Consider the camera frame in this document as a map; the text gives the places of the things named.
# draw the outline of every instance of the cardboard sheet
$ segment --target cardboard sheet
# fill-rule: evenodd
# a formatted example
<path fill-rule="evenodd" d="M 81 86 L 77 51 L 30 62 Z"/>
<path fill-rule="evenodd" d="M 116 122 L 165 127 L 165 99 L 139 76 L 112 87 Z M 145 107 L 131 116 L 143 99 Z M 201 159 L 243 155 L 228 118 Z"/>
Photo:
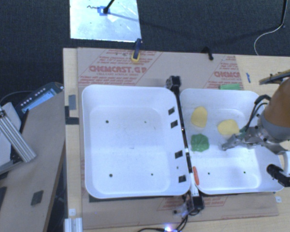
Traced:
<path fill-rule="evenodd" d="M 91 84 L 163 87 L 171 75 L 181 77 L 186 88 L 219 88 L 240 84 L 235 56 L 141 51 L 139 62 L 131 61 L 131 50 L 79 48 L 78 91 L 82 171 L 83 228 L 110 228 L 149 224 L 179 223 L 173 211 L 183 204 L 182 197 L 156 197 L 98 200 L 89 196 L 84 183 L 84 139 L 81 93 Z M 207 196 L 205 209 L 189 221 L 277 216 L 272 193 Z"/>

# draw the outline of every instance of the metal plate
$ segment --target metal plate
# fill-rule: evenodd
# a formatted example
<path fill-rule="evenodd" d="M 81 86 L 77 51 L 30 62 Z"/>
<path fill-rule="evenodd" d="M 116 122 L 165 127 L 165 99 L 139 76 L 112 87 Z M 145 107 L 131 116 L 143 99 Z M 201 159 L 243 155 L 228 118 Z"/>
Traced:
<path fill-rule="evenodd" d="M 72 39 L 135 42 L 141 39 L 136 0 L 115 0 L 107 15 L 98 12 L 110 0 L 70 0 Z"/>

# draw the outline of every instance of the wooden tabletop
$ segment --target wooden tabletop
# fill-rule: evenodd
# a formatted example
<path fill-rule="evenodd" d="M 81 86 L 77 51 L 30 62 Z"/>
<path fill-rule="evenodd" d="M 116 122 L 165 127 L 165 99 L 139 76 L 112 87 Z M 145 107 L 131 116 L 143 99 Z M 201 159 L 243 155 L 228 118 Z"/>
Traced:
<path fill-rule="evenodd" d="M 69 95 L 76 94 L 76 109 L 70 110 L 70 117 L 79 117 L 78 111 L 78 72 L 77 72 L 77 49 L 64 49 L 64 86 L 65 105 L 69 105 Z M 270 96 L 278 88 L 278 85 L 259 85 L 259 80 L 290 69 L 290 58 L 285 57 L 260 57 L 260 56 L 236 56 L 237 65 L 242 77 L 245 90 L 251 90 L 259 95 Z M 282 146 L 290 149 L 290 141 L 282 143 Z M 67 178 L 68 178 L 68 208 L 70 218 L 82 217 L 81 200 L 81 162 L 79 147 L 79 125 L 66 126 L 66 155 L 67 155 Z M 263 232 L 263 231 L 290 231 L 290 188 L 284 188 L 275 194 L 282 202 L 278 203 L 279 216 L 256 217 L 245 219 L 228 219 L 216 221 L 188 222 L 184 232 Z M 106 228 L 84 230 L 86 232 L 137 232 L 144 226 Z M 152 227 L 163 228 L 163 225 Z"/>

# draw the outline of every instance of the black metal bar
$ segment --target black metal bar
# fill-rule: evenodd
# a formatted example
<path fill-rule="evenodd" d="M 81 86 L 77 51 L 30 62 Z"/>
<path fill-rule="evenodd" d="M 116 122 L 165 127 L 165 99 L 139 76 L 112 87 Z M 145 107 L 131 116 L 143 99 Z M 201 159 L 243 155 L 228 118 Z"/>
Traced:
<path fill-rule="evenodd" d="M 109 4 L 108 4 L 104 9 L 103 9 L 103 13 L 104 13 L 104 14 L 107 14 L 109 8 L 111 7 L 111 5 L 112 5 L 112 3 L 113 3 L 114 1 L 115 1 L 115 0 L 111 0 L 111 1 L 109 2 Z"/>
<path fill-rule="evenodd" d="M 280 20 L 280 24 L 281 25 L 283 25 L 284 22 L 285 22 L 287 2 L 288 2 L 288 0 L 284 0 L 284 5 L 283 5 L 283 8 L 282 8 L 282 14 L 281 14 L 281 20 Z"/>

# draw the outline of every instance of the white cable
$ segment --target white cable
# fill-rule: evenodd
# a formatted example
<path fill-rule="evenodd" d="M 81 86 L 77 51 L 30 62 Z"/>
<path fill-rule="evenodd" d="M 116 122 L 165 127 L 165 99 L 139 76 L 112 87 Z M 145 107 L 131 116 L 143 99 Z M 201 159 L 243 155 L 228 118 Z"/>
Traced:
<path fill-rule="evenodd" d="M 257 43 L 258 39 L 261 38 L 262 36 L 266 35 L 266 34 L 270 34 L 270 33 L 274 33 L 274 32 L 276 32 L 276 31 L 279 30 L 282 26 L 283 26 L 283 24 L 281 24 L 278 28 L 276 28 L 276 29 L 273 30 L 273 31 L 270 31 L 270 32 L 266 32 L 266 33 L 264 33 L 264 34 L 261 34 L 261 35 L 260 35 L 260 36 L 255 40 L 255 42 L 254 42 L 254 44 L 253 44 L 253 48 L 255 49 L 255 52 L 256 52 L 257 55 L 259 55 L 258 52 L 257 52 L 257 49 L 256 49 L 256 43 Z"/>

